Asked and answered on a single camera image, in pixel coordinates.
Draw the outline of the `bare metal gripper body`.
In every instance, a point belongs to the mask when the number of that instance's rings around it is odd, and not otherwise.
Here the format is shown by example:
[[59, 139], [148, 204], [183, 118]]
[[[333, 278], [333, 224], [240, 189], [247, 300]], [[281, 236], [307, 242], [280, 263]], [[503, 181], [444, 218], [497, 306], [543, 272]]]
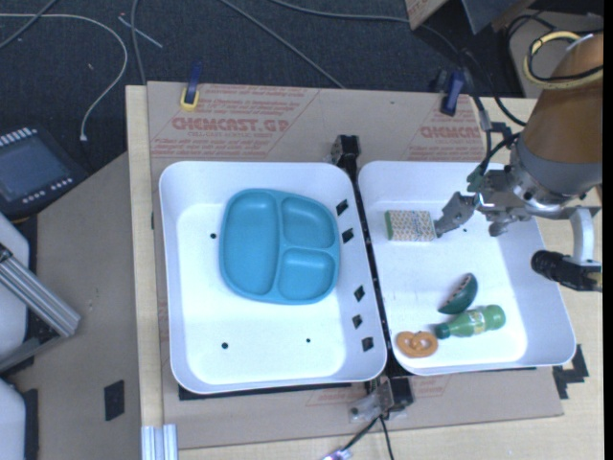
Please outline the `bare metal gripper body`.
[[489, 170], [477, 190], [477, 210], [488, 221], [499, 223], [531, 217], [557, 219], [570, 201], [519, 168]]

